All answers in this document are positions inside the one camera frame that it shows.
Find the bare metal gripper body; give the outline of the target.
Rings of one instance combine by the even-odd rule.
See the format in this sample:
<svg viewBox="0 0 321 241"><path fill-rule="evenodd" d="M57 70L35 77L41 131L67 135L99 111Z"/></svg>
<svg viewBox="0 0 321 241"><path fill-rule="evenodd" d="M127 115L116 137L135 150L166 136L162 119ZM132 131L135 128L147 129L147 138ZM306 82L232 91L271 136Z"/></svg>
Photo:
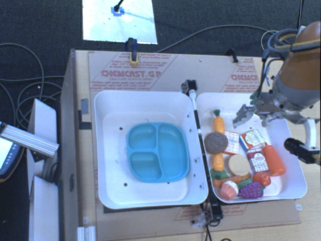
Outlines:
<svg viewBox="0 0 321 241"><path fill-rule="evenodd" d="M300 114L302 106L293 104L282 93L270 90L268 92L258 91L252 94L252 105L255 107L255 113L264 120L287 119L303 120Z"/></svg>

